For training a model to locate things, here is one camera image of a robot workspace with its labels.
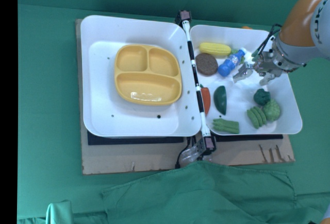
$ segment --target brown round patty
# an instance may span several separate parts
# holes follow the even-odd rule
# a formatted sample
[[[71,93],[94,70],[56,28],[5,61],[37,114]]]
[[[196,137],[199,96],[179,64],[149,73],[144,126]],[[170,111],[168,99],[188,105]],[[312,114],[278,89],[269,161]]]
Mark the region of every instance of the brown round patty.
[[[196,68],[201,74],[205,76],[213,75],[218,70],[218,63],[214,56],[201,53],[195,57]]]

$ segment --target yellow corn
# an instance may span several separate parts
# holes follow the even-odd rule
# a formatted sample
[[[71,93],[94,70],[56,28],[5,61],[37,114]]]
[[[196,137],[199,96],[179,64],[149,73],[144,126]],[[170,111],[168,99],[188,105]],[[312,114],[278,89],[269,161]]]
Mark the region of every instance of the yellow corn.
[[[200,51],[214,56],[228,56],[232,49],[228,45],[218,43],[201,43]]]

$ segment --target blue bottle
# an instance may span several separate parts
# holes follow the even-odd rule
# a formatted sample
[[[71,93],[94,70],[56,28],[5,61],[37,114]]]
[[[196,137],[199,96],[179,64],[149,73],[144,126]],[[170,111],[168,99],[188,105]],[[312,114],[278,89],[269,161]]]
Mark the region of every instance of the blue bottle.
[[[221,76],[228,76],[231,71],[238,66],[241,58],[246,54],[246,49],[241,48],[236,54],[230,55],[219,67],[218,72]]]

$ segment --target yellow plate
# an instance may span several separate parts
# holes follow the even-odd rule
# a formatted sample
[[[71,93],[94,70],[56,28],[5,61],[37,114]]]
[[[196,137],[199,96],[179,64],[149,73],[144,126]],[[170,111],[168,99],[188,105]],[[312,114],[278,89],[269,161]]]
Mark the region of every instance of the yellow plate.
[[[175,56],[160,47],[131,44],[115,57],[114,81],[119,95],[143,105],[169,105],[181,96],[182,81]]]

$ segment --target green cloth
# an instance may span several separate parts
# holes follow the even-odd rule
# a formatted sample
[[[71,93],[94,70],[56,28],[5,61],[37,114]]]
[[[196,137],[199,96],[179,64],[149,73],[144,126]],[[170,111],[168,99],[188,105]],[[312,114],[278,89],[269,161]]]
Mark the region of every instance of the green cloth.
[[[297,205],[286,173],[205,161],[103,190],[108,222],[319,223],[324,212]]]

